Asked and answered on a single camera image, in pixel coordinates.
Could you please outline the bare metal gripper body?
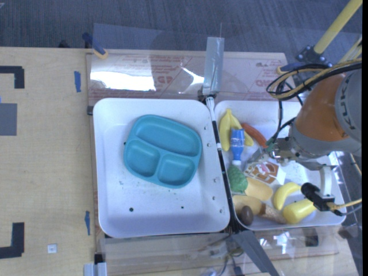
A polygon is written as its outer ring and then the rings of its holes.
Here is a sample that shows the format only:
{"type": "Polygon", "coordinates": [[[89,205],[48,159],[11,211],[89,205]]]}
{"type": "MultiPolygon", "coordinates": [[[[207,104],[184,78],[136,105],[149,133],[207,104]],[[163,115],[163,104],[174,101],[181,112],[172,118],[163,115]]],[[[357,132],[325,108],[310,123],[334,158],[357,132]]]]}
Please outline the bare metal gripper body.
{"type": "Polygon", "coordinates": [[[296,161],[301,156],[291,138],[277,138],[269,146],[269,156],[277,162],[296,161]]]}

